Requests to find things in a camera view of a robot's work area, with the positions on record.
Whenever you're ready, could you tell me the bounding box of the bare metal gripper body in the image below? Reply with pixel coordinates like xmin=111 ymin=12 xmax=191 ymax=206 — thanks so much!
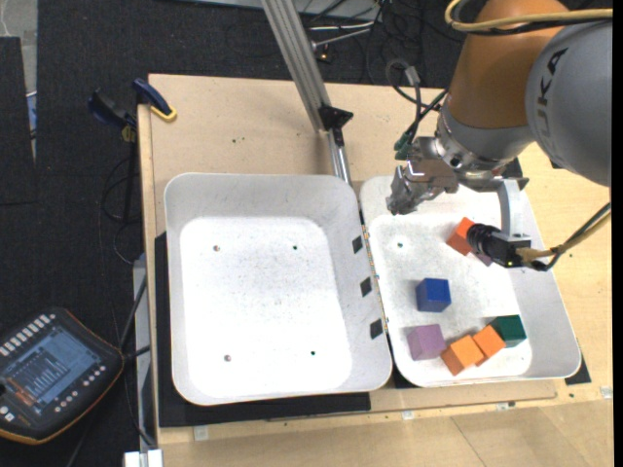
xmin=397 ymin=136 xmax=462 ymax=199

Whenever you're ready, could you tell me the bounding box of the orange cube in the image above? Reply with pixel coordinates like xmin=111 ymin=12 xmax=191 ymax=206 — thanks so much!
xmin=446 ymin=217 xmax=477 ymax=257
xmin=440 ymin=335 xmax=486 ymax=377
xmin=472 ymin=324 xmax=507 ymax=367

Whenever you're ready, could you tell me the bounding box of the blue cube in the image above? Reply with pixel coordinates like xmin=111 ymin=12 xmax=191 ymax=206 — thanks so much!
xmin=415 ymin=277 xmax=453 ymax=313

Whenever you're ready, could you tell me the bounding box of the white plastic tray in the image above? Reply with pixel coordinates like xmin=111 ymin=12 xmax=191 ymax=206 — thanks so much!
xmin=358 ymin=175 xmax=583 ymax=389
xmin=164 ymin=171 xmax=393 ymax=407

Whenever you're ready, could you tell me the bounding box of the green cube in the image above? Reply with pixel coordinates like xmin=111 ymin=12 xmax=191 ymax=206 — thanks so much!
xmin=489 ymin=314 xmax=529 ymax=348

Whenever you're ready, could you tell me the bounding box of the pale wood board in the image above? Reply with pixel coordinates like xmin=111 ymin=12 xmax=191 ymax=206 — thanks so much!
xmin=137 ymin=73 xmax=613 ymax=446

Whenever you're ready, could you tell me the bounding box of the black cylinder on white bracket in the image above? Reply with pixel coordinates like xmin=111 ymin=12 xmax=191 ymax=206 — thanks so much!
xmin=465 ymin=177 xmax=532 ymax=269

